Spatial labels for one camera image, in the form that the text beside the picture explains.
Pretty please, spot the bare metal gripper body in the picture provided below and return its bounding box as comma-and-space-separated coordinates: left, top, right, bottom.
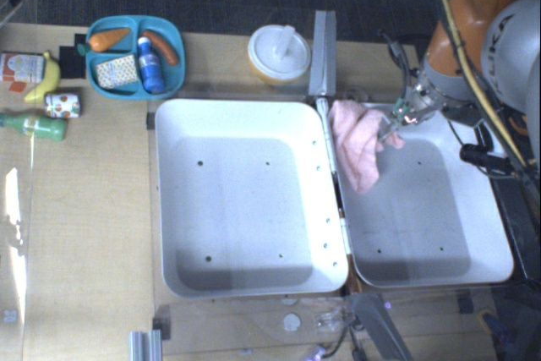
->
391, 80, 443, 128

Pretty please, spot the pink cloth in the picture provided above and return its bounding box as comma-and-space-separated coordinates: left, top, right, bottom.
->
328, 98, 407, 195

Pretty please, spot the white plastic tray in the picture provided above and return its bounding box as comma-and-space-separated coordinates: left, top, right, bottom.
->
332, 101, 516, 290
154, 97, 351, 300

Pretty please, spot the yellow cup with white lid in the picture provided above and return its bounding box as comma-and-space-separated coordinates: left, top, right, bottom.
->
247, 24, 313, 87

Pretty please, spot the brown sausage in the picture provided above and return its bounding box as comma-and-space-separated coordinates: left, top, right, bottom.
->
140, 29, 180, 68

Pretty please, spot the blue bottle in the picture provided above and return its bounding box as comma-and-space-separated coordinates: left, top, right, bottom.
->
136, 36, 167, 96

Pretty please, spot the blue divided plate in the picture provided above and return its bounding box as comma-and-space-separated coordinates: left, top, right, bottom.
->
85, 14, 187, 101

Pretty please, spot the yellow and white cracker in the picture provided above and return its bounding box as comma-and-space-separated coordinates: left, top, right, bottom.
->
94, 53, 142, 91

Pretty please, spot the orange carrot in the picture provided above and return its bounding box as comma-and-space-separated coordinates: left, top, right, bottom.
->
76, 27, 133, 57

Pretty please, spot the white can with orange print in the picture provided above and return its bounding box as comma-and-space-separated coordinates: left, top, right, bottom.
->
43, 91, 82, 120

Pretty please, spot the yellow banana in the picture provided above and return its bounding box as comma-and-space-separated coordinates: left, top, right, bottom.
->
23, 50, 62, 105

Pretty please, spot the green bottle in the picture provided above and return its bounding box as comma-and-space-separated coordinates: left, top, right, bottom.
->
0, 112, 69, 142

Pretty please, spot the white and orange carton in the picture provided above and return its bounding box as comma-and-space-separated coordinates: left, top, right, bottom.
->
0, 51, 46, 94

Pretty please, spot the black cylinder on white bracket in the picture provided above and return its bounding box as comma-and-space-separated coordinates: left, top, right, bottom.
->
442, 104, 516, 178

